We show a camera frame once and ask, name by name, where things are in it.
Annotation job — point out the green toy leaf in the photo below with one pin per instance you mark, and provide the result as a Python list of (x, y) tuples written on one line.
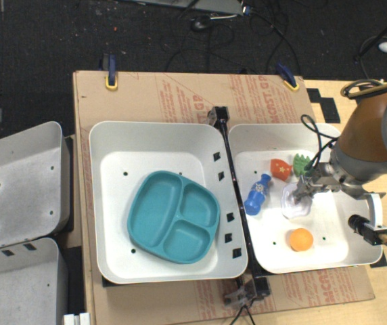
[(301, 165)]

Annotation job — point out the red packet with yellow stars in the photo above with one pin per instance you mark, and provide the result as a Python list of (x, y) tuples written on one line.
[(280, 170)]

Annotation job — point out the brown cardboard board red print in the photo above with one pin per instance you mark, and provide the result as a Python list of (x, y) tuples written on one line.
[(139, 93)]

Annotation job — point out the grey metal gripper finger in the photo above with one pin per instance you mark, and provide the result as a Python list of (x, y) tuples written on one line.
[(298, 193), (307, 193)]

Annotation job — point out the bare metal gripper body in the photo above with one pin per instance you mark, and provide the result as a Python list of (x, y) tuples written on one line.
[(323, 179)]

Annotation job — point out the orange ball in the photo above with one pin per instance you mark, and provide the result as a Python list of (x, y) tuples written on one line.
[(301, 239)]

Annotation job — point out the blue divided plate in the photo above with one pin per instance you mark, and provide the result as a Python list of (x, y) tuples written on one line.
[(166, 215)]

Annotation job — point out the clear plastic bowl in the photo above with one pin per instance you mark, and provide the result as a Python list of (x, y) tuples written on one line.
[(293, 212)]

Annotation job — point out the black cylinder on white bracket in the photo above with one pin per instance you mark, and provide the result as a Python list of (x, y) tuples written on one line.
[(366, 227)]

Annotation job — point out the white plastic tray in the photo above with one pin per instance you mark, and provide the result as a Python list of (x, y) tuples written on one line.
[(332, 249), (119, 256)]

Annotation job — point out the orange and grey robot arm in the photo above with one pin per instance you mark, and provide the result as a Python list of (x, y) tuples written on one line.
[(366, 134)]

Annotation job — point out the blue bottle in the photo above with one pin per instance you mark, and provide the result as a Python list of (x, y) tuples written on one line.
[(257, 195)]

